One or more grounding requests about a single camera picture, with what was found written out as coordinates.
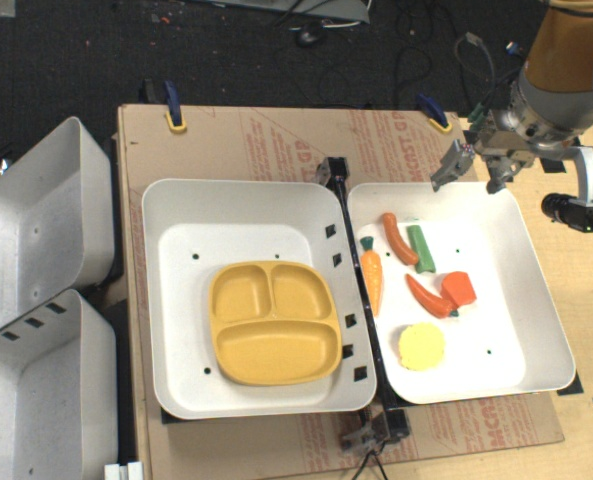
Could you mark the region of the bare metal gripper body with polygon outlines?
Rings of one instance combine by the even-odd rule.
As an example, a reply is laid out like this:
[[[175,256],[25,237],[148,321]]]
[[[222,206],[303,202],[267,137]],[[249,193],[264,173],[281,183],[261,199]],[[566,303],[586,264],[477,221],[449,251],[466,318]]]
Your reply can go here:
[[[579,147],[574,131],[543,120],[531,111],[490,109],[469,118],[468,141],[483,157],[530,164],[536,158],[563,161]]]

